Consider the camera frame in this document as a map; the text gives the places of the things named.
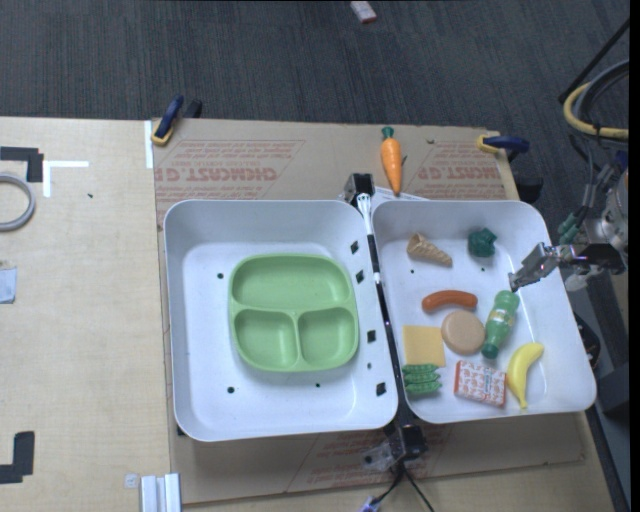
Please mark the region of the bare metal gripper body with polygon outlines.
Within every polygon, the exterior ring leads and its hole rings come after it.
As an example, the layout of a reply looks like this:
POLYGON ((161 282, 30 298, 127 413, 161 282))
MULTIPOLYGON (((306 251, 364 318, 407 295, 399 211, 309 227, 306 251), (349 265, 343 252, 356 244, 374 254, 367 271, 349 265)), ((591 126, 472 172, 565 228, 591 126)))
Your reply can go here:
POLYGON ((552 251, 564 261, 627 261, 628 173, 608 183, 604 208, 591 217, 595 190, 589 185, 584 204, 560 225, 559 244, 552 251))

